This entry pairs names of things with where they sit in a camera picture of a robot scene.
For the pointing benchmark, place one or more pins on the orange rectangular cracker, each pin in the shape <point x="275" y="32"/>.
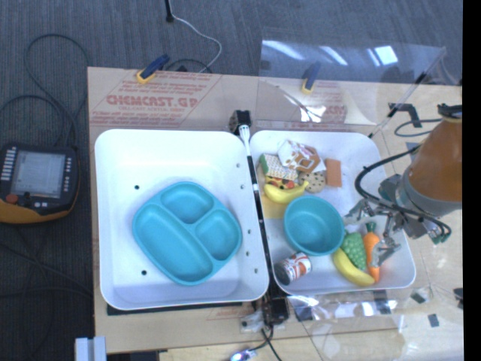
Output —
<point x="333" y="173"/>

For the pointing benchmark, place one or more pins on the brown cardboard board red print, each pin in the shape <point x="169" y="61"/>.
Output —
<point x="158" y="100"/>

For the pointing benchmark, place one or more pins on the blue bowl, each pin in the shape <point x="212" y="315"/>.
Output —
<point x="312" y="226"/>

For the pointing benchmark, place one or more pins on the pizza slice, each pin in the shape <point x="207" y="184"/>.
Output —
<point x="280" y="182"/>

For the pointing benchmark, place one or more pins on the red and white can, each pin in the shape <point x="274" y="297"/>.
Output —
<point x="295" y="267"/>

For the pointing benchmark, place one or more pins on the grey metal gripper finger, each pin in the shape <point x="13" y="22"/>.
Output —
<point x="385" y="252"/>
<point x="361" y="211"/>

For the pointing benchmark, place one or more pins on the thin black and white rod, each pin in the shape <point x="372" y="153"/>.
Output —
<point x="254" y="181"/>

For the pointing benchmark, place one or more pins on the yellow flat cheese slice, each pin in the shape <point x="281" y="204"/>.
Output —
<point x="271" y="209"/>

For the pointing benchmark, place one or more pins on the white plastic tray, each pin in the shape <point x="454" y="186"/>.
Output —
<point x="360" y="152"/>
<point x="124" y="156"/>

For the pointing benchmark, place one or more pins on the green grapes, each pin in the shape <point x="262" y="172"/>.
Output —
<point x="355" y="248"/>

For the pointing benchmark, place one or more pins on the brown chocolate chip biscuit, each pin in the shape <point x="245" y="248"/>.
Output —
<point x="315" y="182"/>

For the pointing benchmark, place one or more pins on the blue divided plate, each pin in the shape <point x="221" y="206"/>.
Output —
<point x="173" y="235"/>

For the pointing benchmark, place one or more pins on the yellow banana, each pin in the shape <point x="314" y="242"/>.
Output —
<point x="349" y="271"/>
<point x="282" y="195"/>

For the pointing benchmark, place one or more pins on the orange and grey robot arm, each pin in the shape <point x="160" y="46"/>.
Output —
<point x="437" y="164"/>

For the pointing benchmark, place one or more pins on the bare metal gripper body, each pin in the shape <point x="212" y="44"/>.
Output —
<point x="392" y="192"/>

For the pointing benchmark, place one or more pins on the green and tan sandwich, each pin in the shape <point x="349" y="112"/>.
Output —
<point x="276" y="167"/>

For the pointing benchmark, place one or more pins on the orange carrot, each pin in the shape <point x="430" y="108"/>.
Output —
<point x="370" y="244"/>

